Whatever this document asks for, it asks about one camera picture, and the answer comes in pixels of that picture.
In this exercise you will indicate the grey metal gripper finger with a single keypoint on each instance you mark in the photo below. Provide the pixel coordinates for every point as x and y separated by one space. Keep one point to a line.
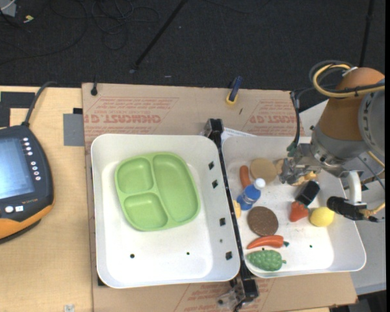
286 173
299 178

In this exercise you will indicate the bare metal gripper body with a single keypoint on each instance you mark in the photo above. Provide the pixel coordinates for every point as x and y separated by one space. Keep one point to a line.
308 158

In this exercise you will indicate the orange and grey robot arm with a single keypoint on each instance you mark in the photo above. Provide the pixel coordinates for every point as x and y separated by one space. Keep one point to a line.
343 119

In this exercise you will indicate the beige toy bread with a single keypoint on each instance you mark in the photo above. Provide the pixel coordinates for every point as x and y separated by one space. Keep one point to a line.
279 166

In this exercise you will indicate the yellow toy pastry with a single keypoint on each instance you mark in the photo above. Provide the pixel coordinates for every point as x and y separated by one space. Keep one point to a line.
311 175

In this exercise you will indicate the tan round biscuit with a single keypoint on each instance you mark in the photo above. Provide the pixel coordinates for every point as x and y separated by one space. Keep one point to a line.
263 171

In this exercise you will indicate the red strawberry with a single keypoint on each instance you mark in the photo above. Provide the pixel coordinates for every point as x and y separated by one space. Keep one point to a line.
297 212

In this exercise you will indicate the orange sausage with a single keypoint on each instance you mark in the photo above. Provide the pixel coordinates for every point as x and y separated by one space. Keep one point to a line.
244 175

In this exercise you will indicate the blue bottle with white cap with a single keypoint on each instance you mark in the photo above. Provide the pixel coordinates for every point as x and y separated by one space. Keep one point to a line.
248 197

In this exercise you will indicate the yellow lemon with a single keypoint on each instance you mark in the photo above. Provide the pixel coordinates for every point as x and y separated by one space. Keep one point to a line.
321 217

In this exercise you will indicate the brown round biscuit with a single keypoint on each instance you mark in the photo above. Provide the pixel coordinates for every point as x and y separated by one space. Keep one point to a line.
262 221

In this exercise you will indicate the thin black rod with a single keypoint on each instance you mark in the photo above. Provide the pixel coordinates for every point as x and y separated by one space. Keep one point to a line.
229 190

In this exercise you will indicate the small yellow toy food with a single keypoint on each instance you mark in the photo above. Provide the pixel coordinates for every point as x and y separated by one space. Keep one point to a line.
237 209

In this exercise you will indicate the white paper sheet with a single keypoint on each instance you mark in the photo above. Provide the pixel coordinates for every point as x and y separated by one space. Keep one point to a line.
235 132

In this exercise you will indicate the red chili pepper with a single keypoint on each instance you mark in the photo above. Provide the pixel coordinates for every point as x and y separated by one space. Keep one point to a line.
266 241

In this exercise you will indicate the white plastic tray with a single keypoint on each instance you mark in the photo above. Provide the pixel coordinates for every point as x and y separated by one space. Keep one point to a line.
169 252
312 249

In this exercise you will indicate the green grapes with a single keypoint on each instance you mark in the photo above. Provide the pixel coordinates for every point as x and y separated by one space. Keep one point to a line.
266 260

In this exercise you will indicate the brown cardboard board, red print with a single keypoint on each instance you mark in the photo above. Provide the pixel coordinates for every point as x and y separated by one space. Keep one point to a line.
188 112

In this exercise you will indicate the green divided plate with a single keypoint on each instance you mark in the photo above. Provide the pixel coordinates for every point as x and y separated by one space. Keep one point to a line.
169 187

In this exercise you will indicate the black cylinder on white bracket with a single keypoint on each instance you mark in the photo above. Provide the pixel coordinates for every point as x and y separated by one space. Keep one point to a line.
344 207

